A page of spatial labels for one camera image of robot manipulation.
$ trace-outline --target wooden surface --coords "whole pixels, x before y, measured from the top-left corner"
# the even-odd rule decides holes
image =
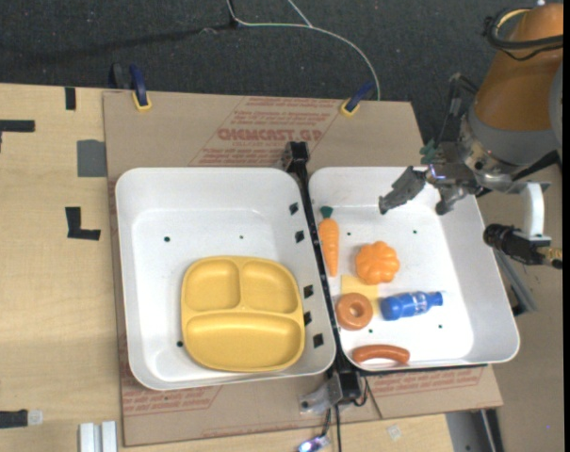
[[[552,166],[529,180],[550,183],[544,193],[544,232],[552,246],[562,248],[562,174]],[[490,193],[479,203],[486,225],[522,226],[524,206],[519,196]],[[519,351],[511,361],[494,365],[504,399],[498,417],[505,452],[564,450],[562,271],[517,262],[512,266],[531,292],[537,311],[515,318],[521,337]]]
[[[102,90],[0,84],[0,411],[40,409],[43,424],[0,430],[2,451],[75,451],[77,426],[121,420],[106,178],[77,177],[76,142],[104,140]],[[67,238],[66,206],[99,241]],[[451,451],[444,415],[350,424],[343,450]],[[137,451],[295,450],[318,430],[136,447]],[[334,428],[330,436],[335,440]]]

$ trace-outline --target toy sausage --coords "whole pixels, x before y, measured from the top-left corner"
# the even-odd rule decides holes
[[[366,345],[356,348],[351,357],[357,363],[365,362],[372,358],[386,358],[400,363],[408,363],[410,352],[406,348],[394,345]]]
[[[370,300],[360,293],[343,295],[334,307],[337,321],[345,330],[361,330],[372,319]]]

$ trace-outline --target black carpet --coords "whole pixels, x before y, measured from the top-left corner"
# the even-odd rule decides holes
[[[484,19],[537,0],[291,1],[364,52],[381,99],[411,101],[428,139],[449,78],[479,84],[487,72]],[[304,24],[287,0],[232,3],[244,22]],[[104,88],[114,62],[136,63],[148,89],[166,91],[347,98],[372,79],[356,50],[325,33],[232,23],[226,0],[0,0],[0,82]]]

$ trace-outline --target cable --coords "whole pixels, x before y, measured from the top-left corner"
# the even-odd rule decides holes
[[[368,379],[364,377],[364,392],[362,393],[362,400],[353,400],[353,405],[356,407],[364,407],[366,401],[368,400]]]
[[[327,433],[329,433],[329,428],[331,427],[331,415],[331,409],[327,410],[324,425],[322,426],[322,431],[320,432],[320,437],[324,437]]]
[[[231,0],[226,0],[226,6],[228,7],[228,12],[230,13],[230,17],[235,22],[237,22],[238,24],[240,24],[242,26],[247,26],[247,27],[276,27],[276,28],[303,28],[306,30],[314,30],[318,33],[328,35],[329,37],[333,37],[334,39],[341,40],[342,42],[346,43],[353,50],[355,50],[356,53],[358,53],[358,55],[360,55],[362,60],[366,63],[366,65],[370,69],[370,73],[372,74],[372,78],[375,81],[376,94],[377,94],[376,98],[378,101],[380,101],[381,100],[381,85],[379,83],[379,77],[377,76],[377,73],[375,72],[374,67],[370,63],[370,60],[368,60],[368,57],[365,55],[365,53],[362,52],[362,50],[352,41],[347,40],[346,38],[341,37],[340,35],[337,35],[334,32],[331,32],[330,30],[326,30],[324,28],[313,26],[310,23],[310,21],[305,17],[305,15],[303,15],[303,13],[301,13],[299,8],[293,3],[292,0],[287,0],[287,1],[291,5],[291,7],[293,7],[293,9],[297,12],[297,14],[301,17],[301,19],[304,21],[304,24],[281,24],[281,23],[271,23],[271,22],[265,22],[265,23],[245,22],[245,21],[239,19],[235,15],[235,11],[233,9]]]
[[[341,417],[339,416],[339,405],[334,404],[334,416],[337,424],[337,450],[341,452]]]
[[[504,40],[498,36],[500,28],[511,18],[530,11],[531,8],[503,9],[495,17],[489,17],[484,22],[484,35],[490,45],[518,61],[528,60],[541,52],[556,50],[563,47],[563,35],[545,37],[543,39],[513,41]],[[526,56],[516,56],[513,52],[534,49]]]
[[[459,90],[465,90],[471,95],[475,95],[478,92],[478,87],[460,73],[455,73],[454,75],[452,75],[452,77],[450,77],[450,87],[448,90],[448,110],[446,112],[446,116],[444,117],[444,122],[442,123],[442,127],[439,131],[439,134],[433,140],[433,148],[439,146],[442,141],[442,138],[444,137],[444,133],[446,132],[446,128],[448,127],[449,116],[454,114],[452,112],[452,106],[456,102],[459,102],[458,100],[460,99]]]

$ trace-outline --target cardboard box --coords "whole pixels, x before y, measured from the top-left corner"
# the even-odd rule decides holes
[[[299,397],[322,376],[158,392],[132,376],[127,362],[115,185],[140,167],[277,166],[288,141],[304,140],[310,172],[333,166],[416,165],[422,143],[408,103],[361,103],[349,118],[337,100],[192,95],[154,92],[140,112],[128,91],[104,93],[113,271],[126,445],[317,427]],[[369,377],[362,408],[343,422],[451,412],[501,405],[491,366]]]

